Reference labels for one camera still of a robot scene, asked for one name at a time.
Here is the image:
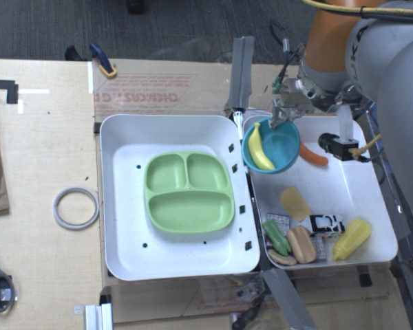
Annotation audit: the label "black and white carton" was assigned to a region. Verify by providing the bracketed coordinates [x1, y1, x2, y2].
[300, 213, 346, 239]

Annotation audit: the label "green toy vegetable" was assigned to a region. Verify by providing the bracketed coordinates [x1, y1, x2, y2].
[262, 219, 293, 257]

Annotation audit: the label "yellow squeeze bottle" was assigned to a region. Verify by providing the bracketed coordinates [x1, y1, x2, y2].
[331, 217, 372, 262]

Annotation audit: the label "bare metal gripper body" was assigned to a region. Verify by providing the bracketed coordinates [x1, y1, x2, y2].
[273, 77, 332, 118]

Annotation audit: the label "black cylinder on white bracket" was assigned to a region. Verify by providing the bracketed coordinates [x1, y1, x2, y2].
[317, 104, 361, 162]

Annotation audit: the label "white colourful printed packet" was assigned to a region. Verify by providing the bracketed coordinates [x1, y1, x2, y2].
[265, 212, 291, 235]
[312, 235, 329, 261]

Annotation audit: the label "brown cardboard board red print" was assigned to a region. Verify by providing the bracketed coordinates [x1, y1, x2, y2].
[92, 58, 411, 325]

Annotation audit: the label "white tape roll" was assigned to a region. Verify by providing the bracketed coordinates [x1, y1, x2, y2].
[52, 186, 100, 231]

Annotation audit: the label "yellow banana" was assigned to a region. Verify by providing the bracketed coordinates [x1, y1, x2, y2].
[248, 122, 276, 171]

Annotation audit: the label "blue bowl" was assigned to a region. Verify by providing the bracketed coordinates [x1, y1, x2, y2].
[241, 116, 301, 175]

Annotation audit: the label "green divided plate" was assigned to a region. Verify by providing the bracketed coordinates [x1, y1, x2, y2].
[144, 151, 236, 234]

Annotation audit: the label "tan flat bread slice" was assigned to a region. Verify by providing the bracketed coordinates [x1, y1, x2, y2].
[279, 186, 313, 223]

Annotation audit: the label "brown hot dog bun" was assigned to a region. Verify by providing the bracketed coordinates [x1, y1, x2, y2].
[286, 225, 318, 265]

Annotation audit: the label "grey handled scissors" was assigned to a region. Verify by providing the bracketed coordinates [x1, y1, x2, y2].
[0, 249, 17, 314]

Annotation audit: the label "brown biscuit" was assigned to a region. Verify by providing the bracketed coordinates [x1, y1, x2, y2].
[267, 247, 298, 267]

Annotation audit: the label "orange sausage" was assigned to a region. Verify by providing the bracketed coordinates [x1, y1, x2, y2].
[298, 142, 330, 168]

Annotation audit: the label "white plastic tray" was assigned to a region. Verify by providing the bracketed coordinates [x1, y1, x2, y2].
[242, 113, 399, 271]
[99, 113, 262, 282]

